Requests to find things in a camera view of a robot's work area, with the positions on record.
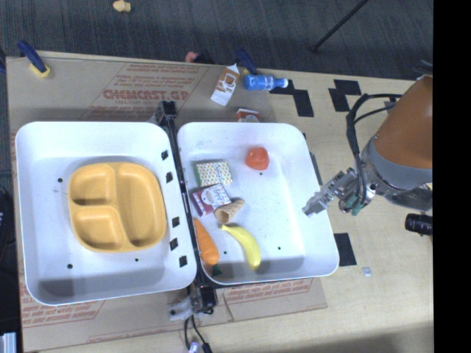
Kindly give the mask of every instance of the ice cream cone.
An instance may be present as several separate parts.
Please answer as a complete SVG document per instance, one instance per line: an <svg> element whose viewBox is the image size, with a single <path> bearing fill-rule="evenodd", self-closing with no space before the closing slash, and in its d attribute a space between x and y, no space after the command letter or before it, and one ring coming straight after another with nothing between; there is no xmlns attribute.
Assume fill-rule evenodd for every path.
<svg viewBox="0 0 471 353"><path fill-rule="evenodd" d="M232 221L236 213L244 206L244 200L237 200L230 204L223 205L214 211L214 215L221 224Z"/></svg>
<svg viewBox="0 0 471 353"><path fill-rule="evenodd" d="M113 3L113 8L118 12L130 12L131 4L124 0L118 0Z"/></svg>

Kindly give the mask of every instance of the black connector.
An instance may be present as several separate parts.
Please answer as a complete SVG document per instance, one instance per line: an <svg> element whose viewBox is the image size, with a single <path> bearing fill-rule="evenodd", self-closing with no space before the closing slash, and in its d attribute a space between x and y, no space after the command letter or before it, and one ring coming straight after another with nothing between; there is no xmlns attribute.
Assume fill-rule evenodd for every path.
<svg viewBox="0 0 471 353"><path fill-rule="evenodd" d="M201 345L204 353L213 353L208 343Z"/></svg>
<svg viewBox="0 0 471 353"><path fill-rule="evenodd" d="M167 118L175 119L177 117L177 108L173 101L162 101L163 114Z"/></svg>
<svg viewBox="0 0 471 353"><path fill-rule="evenodd" d="M431 215L409 213L406 216L406 230L421 235L433 235L433 218Z"/></svg>
<svg viewBox="0 0 471 353"><path fill-rule="evenodd" d="M202 300L202 311L211 310L218 304L216 290L211 286L200 286L199 294Z"/></svg>

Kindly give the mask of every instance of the small carton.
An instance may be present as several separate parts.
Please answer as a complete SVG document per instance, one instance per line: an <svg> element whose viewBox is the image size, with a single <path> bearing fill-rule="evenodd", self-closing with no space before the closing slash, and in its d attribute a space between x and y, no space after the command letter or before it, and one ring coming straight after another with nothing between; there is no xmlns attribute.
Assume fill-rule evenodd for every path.
<svg viewBox="0 0 471 353"><path fill-rule="evenodd" d="M233 178L229 165L225 161L205 162L196 164L196 178L201 187L209 185L229 185Z"/></svg>
<svg viewBox="0 0 471 353"><path fill-rule="evenodd" d="M237 110L237 121L247 123L260 123L258 111L248 109Z"/></svg>
<svg viewBox="0 0 471 353"><path fill-rule="evenodd" d="M233 96L239 76L240 73L237 69L237 64L226 67L219 77L213 95L211 96L211 101L221 106L226 106Z"/></svg>
<svg viewBox="0 0 471 353"><path fill-rule="evenodd" d="M212 213L216 208L231 203L226 190L220 183L193 192L191 194L191 201L193 202L199 216Z"/></svg>

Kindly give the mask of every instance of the cardboard sheet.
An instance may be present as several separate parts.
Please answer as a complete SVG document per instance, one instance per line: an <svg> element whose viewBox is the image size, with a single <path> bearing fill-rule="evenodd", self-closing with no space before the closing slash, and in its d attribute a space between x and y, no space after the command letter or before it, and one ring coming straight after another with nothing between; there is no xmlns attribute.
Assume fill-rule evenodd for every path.
<svg viewBox="0 0 471 353"><path fill-rule="evenodd" d="M237 121L239 108L257 110L261 121L274 121L268 93L251 93L239 86L226 107L210 100L223 66L39 54L51 68L46 79L29 70L26 58L7 60L15 194L14 138L31 121L148 121L162 100L176 102L177 126L189 121ZM15 198L16 215L18 208ZM20 237L19 221L16 230ZM167 304L183 300L186 290L60 307L42 305L26 289L22 250L18 240L25 352L183 329L183 321L170 321ZM327 307L319 279L224 288L217 293L219 304L213 315L199 320L201 325Z"/></svg>

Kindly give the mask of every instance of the small box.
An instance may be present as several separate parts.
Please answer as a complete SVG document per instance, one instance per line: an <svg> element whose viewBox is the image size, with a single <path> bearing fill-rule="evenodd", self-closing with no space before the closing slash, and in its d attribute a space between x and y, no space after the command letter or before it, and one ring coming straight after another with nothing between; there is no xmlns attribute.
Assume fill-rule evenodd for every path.
<svg viewBox="0 0 471 353"><path fill-rule="evenodd" d="M212 213L217 207L231 203L226 190L220 183L193 192L191 200L200 216Z"/></svg>
<svg viewBox="0 0 471 353"><path fill-rule="evenodd" d="M233 178L230 174L229 165L225 161L197 163L196 177L201 187L209 185L229 185Z"/></svg>
<svg viewBox="0 0 471 353"><path fill-rule="evenodd" d="M237 110L237 121L247 123L260 123L258 111L248 109Z"/></svg>

